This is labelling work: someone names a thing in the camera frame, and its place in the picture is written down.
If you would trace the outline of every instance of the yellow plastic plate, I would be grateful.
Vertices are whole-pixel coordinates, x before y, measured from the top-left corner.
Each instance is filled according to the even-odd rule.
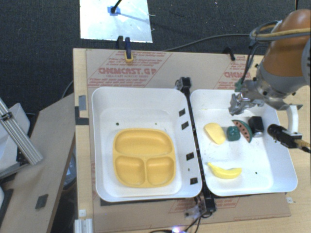
[[[173,142],[160,130],[121,130],[113,141],[113,167],[123,185],[166,186],[176,173]]]

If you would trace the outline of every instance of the yellow banana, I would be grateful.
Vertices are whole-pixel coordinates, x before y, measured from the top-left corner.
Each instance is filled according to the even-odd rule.
[[[242,173],[242,168],[223,169],[219,166],[214,166],[211,162],[207,164],[212,170],[213,174],[221,179],[234,179]]]

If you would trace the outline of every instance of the white bracket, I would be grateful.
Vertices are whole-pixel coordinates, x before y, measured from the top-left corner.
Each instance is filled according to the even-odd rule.
[[[288,118],[288,128],[287,130],[291,133],[298,132],[299,118],[297,105],[291,104],[286,109]]]
[[[79,217],[86,217],[86,210],[79,210]]]
[[[74,221],[74,233],[93,233],[92,219],[76,219]]]

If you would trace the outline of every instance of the dark gray floor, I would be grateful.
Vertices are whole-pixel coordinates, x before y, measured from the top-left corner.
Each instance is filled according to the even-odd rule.
[[[311,0],[299,0],[310,9]],[[153,43],[135,50],[164,50],[206,36],[249,33],[254,27],[282,19],[294,0],[148,0]],[[82,40],[79,0],[0,0],[0,97],[12,106],[21,102],[36,112],[58,101],[72,80],[72,49],[114,47],[114,43]],[[215,39],[179,51],[221,52],[230,46],[247,53],[246,37]]]

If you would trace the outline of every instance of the black cable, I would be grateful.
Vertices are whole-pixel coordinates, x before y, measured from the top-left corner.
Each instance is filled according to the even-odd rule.
[[[307,152],[307,153],[311,153],[311,150],[307,147],[302,147],[301,150],[303,150],[304,152]]]
[[[185,228],[183,231],[187,232],[188,229],[190,229],[195,223],[200,219],[201,217],[198,217],[195,221],[193,221],[187,228]]]
[[[201,222],[201,217],[199,217],[198,224],[196,225],[196,229],[195,229],[195,232],[194,232],[194,233],[197,233],[197,232],[198,232],[199,226],[200,226],[200,222]]]
[[[248,56],[247,56],[247,60],[246,60],[246,65],[245,65],[245,70],[244,70],[244,74],[241,78],[241,84],[244,82],[244,79],[247,75],[247,72],[249,71],[251,65],[252,65],[252,62],[253,62],[253,59],[254,59],[254,56],[255,56],[255,53],[257,51],[258,48],[262,48],[262,47],[267,47],[266,45],[263,45],[263,44],[259,44],[259,43],[255,43],[253,45],[253,47],[251,48]]]
[[[196,41],[193,41],[193,42],[190,42],[190,43],[187,43],[187,44],[175,47],[175,48],[166,49],[166,50],[162,50],[162,51],[163,52],[172,51],[172,50],[181,49],[181,48],[184,48],[184,47],[187,47],[187,46],[190,46],[190,45],[202,42],[202,41],[212,40],[212,39],[216,39],[216,38],[223,38],[223,37],[232,37],[232,36],[247,36],[247,37],[249,37],[249,34],[246,34],[246,33],[232,33],[232,34],[214,35],[214,36],[209,36],[209,37],[206,37],[206,38],[203,38],[203,39],[200,39],[200,40],[196,40]]]
[[[207,216],[205,216],[204,214],[201,216],[201,218],[209,218],[212,216],[213,213],[208,214]]]

